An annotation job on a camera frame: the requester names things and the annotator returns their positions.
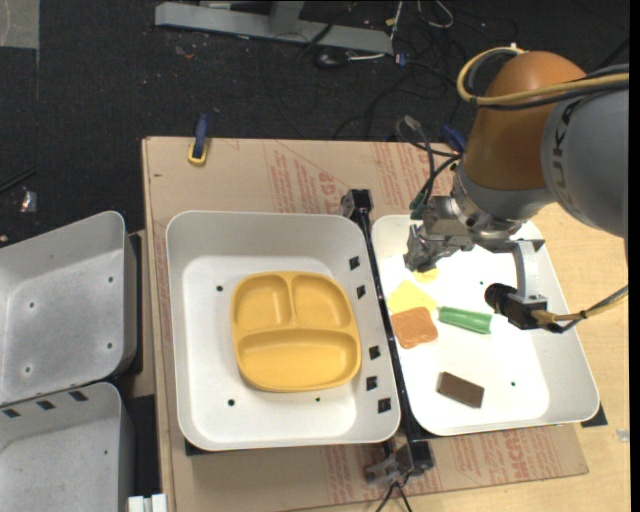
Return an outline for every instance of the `blue and yellow clamp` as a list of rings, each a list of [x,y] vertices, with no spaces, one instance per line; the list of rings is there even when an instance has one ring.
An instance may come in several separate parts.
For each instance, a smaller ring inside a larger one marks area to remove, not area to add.
[[[209,127],[209,114],[200,113],[196,124],[195,140],[189,145],[189,162],[193,165],[204,165],[207,159],[207,128]]]

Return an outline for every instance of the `gray tray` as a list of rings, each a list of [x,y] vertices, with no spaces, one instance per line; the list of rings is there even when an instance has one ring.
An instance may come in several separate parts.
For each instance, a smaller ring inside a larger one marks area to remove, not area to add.
[[[0,408],[0,512],[124,512],[133,443],[108,383]]]
[[[136,352],[136,263],[104,212],[0,250],[0,405],[82,386]]]

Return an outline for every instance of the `dark brown rectangle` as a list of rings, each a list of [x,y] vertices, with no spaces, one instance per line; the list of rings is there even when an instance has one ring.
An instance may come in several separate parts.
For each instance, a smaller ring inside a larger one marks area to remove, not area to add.
[[[438,380],[438,393],[476,409],[482,406],[484,388],[461,379],[449,372],[442,372]]]

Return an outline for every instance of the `blue clamp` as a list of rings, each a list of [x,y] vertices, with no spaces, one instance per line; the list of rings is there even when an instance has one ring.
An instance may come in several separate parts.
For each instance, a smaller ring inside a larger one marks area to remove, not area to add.
[[[440,137],[449,144],[449,146],[451,146],[451,149],[458,153],[464,153],[467,143],[458,130],[451,128],[448,124],[445,124],[440,128]]]
[[[195,140],[189,145],[189,162],[194,165],[204,165],[207,158],[207,128],[209,127],[209,114],[200,113],[196,124]]]

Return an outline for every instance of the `green cylinder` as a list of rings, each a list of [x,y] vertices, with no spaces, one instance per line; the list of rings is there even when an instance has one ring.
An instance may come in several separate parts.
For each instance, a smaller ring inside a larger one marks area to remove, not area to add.
[[[491,318],[488,313],[442,306],[438,319],[445,324],[456,325],[480,334],[491,334]]]

